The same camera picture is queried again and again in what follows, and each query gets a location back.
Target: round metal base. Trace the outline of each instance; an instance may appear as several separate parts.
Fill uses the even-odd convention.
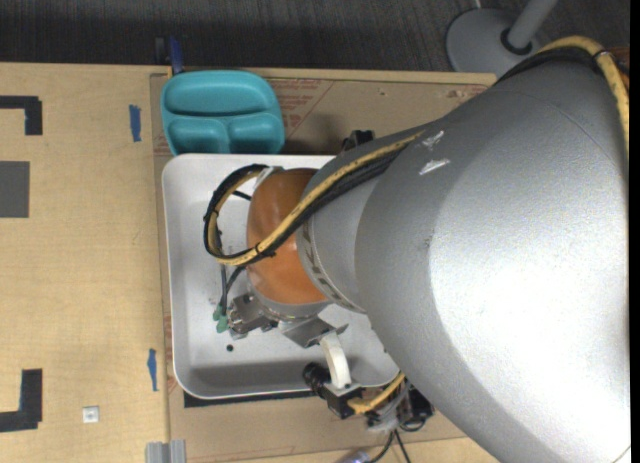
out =
[[[502,10],[478,9],[460,15],[447,32],[447,54],[458,72],[489,72],[500,77],[540,48],[537,39],[524,54],[508,50],[501,41],[515,17]]]

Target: table surface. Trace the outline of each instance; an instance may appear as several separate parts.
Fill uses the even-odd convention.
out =
[[[1,96],[37,96],[43,105],[42,135],[25,135],[24,111],[0,109],[0,162],[28,162],[30,173],[28,217],[0,217],[0,413],[19,409],[23,370],[43,376],[42,421],[37,429],[0,432],[0,454],[7,461],[133,462],[144,461],[150,441],[186,438],[189,460],[201,463],[299,461],[285,457],[299,453],[305,461],[335,461],[349,447],[379,445],[384,437],[365,433],[361,420],[338,421],[316,398],[184,408],[170,338],[165,346],[170,310],[158,229],[157,179],[170,157],[154,124],[157,132],[166,72],[0,64]],[[256,72],[270,78],[283,103],[291,152],[330,153],[349,124],[378,135],[402,128],[376,126],[372,114],[381,110],[383,119],[423,123],[493,80]],[[295,101],[301,84],[315,86]],[[327,136],[328,129],[337,132]],[[83,422],[89,406],[99,407],[99,422]],[[428,433],[407,437],[416,461],[494,461],[441,415],[430,423]],[[333,452],[311,454],[321,451]],[[400,461],[400,453],[393,458]]]

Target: white scratch mark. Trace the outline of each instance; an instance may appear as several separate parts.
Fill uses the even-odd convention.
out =
[[[426,175],[427,173],[431,173],[432,171],[437,170],[438,168],[442,168],[443,166],[446,166],[450,162],[451,161],[449,161],[449,159],[440,159],[439,161],[429,161],[427,164],[423,166],[419,174]]]
[[[424,141],[422,141],[421,144],[423,147],[427,147],[429,151],[432,151],[433,147],[435,147],[440,142],[440,140],[442,139],[442,136],[444,136],[444,131],[440,131],[435,136],[431,136],[425,139]]]

